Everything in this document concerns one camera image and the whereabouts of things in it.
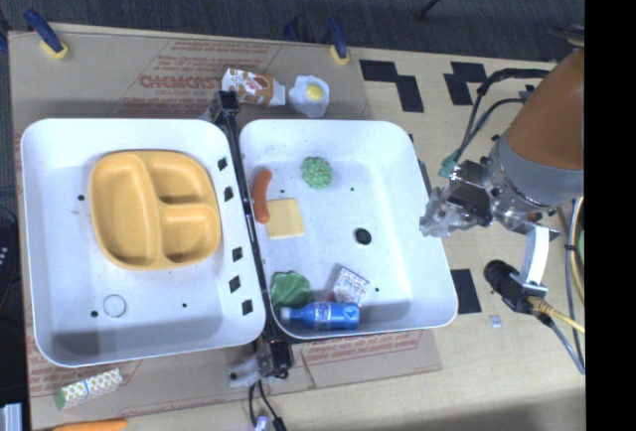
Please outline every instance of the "green round toy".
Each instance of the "green round toy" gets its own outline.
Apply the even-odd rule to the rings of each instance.
[[[334,172],[324,159],[308,157],[302,163],[302,178],[312,189],[325,189],[333,183]]]

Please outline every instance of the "carrot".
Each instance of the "carrot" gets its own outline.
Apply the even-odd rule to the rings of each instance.
[[[108,419],[66,424],[53,428],[53,431],[119,431],[127,426],[128,421],[125,419]]]
[[[269,209],[267,208],[267,187],[271,182],[271,172],[261,170],[251,186],[251,197],[254,200],[254,217],[261,224],[269,221]]]

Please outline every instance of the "yellow plate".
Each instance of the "yellow plate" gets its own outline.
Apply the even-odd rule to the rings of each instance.
[[[90,208],[99,247],[124,268],[196,263],[221,242],[210,175],[180,152],[123,151],[101,158],[90,174]]]

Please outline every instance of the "blue bottle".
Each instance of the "blue bottle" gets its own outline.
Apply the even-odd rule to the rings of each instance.
[[[317,331],[353,330],[360,323],[360,308],[348,302],[312,302],[300,309],[280,308],[280,321],[304,324]]]

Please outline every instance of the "yellow square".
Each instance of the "yellow square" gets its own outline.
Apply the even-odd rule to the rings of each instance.
[[[300,206],[295,198],[267,202],[269,221],[265,225],[269,238],[285,238],[305,234]]]

